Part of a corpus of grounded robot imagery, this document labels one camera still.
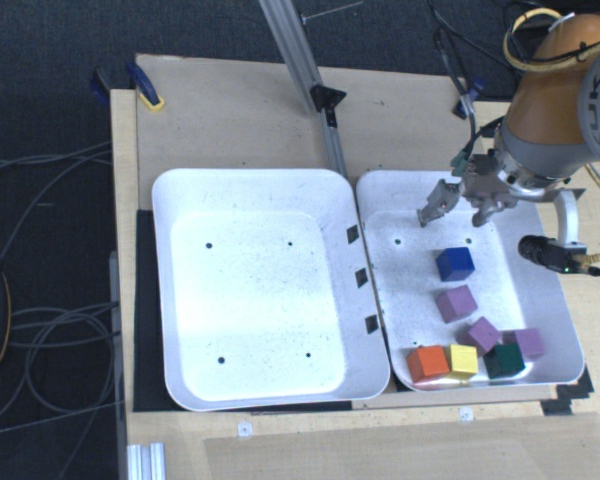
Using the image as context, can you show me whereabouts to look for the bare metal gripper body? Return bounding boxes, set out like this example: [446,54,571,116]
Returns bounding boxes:
[459,151,550,210]

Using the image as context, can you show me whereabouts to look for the blue cube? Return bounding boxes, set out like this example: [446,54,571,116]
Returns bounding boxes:
[434,246,477,283]

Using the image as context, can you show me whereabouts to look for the purple cube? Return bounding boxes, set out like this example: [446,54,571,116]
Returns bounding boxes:
[502,327,546,361]
[434,284,479,325]
[460,316,503,356]

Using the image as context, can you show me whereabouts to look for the white plastic tray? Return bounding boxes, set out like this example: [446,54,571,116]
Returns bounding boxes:
[354,169,587,394]
[151,167,393,413]

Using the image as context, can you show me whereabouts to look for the yellow cube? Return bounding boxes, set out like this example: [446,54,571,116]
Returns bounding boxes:
[444,343,480,381]

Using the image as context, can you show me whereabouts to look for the green cube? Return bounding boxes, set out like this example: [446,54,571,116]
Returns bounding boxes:
[482,342,527,381]

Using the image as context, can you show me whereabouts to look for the orange cube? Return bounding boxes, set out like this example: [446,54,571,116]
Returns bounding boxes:
[405,344,452,385]

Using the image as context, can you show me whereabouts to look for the brown cardboard board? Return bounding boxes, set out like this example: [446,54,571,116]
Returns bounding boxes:
[134,53,589,411]

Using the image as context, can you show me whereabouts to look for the black cylinder on white bracket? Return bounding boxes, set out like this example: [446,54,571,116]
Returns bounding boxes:
[517,187,589,275]

